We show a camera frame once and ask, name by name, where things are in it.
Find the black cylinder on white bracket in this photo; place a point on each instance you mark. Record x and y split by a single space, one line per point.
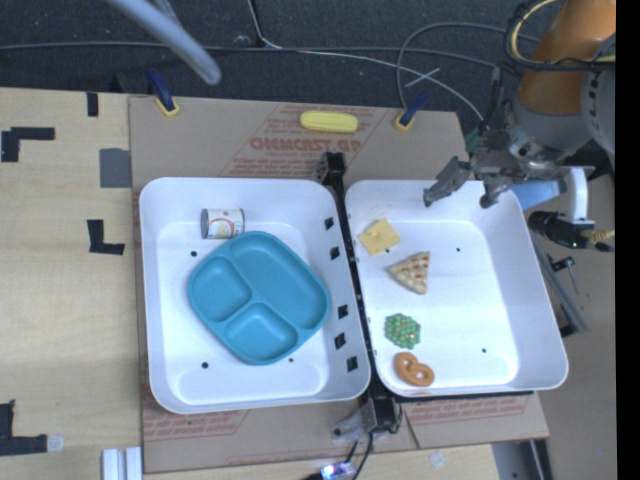
557 228

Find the beige pizza slice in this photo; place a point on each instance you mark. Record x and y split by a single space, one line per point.
412 272

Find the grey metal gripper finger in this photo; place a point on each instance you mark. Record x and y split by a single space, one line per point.
450 180
496 190

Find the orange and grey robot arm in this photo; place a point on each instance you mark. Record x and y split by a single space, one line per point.
570 58

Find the green peas cluster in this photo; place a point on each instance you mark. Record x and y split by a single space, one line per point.
402 331

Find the blue divided plate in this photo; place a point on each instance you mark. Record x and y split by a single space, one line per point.
260 293

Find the white plastic tray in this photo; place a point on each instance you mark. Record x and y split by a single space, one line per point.
490 293
170 318

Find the orange pretzel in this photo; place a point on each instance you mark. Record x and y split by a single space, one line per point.
402 365

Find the yellow cheese slice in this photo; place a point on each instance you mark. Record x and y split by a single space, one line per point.
378 237

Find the thin black rod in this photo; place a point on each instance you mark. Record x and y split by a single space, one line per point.
357 278

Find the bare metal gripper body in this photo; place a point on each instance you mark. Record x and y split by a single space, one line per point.
500 160

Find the yellow corn cob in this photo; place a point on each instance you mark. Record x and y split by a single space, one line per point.
329 121

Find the brown cardboard board red print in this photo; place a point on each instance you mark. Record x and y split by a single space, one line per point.
210 138

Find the small white can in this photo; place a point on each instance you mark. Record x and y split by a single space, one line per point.
222 223

